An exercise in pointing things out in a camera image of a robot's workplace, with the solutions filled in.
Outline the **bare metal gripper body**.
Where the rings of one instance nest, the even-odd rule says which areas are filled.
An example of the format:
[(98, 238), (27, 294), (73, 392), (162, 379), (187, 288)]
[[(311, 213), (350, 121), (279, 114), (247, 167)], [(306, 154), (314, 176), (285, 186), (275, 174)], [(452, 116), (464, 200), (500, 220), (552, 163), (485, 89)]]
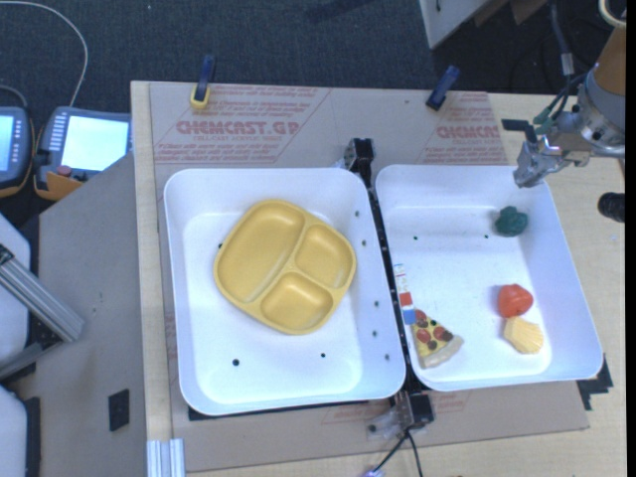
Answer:
[(542, 137), (542, 153), (560, 164), (584, 166), (592, 157), (623, 159), (624, 131), (600, 116), (562, 114)]

